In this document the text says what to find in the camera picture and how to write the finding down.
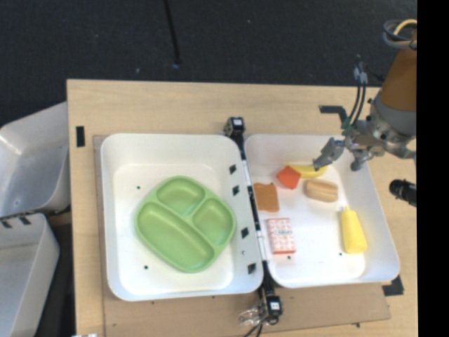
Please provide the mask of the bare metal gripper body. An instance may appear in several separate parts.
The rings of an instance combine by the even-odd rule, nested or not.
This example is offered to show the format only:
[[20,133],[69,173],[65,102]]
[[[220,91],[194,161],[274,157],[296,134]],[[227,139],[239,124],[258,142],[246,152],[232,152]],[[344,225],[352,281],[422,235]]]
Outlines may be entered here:
[[355,157],[381,157],[389,153],[395,157],[414,157],[408,148],[412,136],[403,135],[382,119],[368,117],[347,125],[342,132],[344,146]]

